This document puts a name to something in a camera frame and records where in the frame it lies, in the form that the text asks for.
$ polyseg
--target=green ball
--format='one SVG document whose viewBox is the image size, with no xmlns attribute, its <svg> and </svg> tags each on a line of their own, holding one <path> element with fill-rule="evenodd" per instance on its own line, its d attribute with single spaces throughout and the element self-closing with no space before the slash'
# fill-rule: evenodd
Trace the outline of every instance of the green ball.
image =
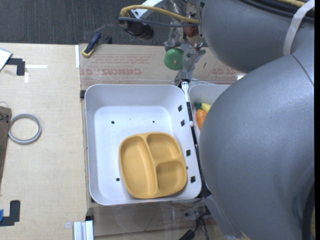
<svg viewBox="0 0 320 240">
<path fill-rule="evenodd" d="M 164 64 L 170 70 L 182 70 L 182 58 L 184 51 L 179 48 L 171 48 L 164 55 Z"/>
</svg>

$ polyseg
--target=dark floor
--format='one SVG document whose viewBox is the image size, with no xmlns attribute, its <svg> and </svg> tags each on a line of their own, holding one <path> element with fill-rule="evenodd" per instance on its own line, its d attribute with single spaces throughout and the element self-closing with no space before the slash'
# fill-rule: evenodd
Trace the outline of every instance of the dark floor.
<svg viewBox="0 0 320 240">
<path fill-rule="evenodd" d="M 0 0 L 0 43 L 79 44 L 95 32 L 112 37 L 113 44 L 159 45 L 168 39 L 169 29 L 153 25 L 154 37 L 139 40 L 117 24 L 121 8 L 145 0 Z M 150 20 L 169 22 L 153 13 Z"/>
</svg>

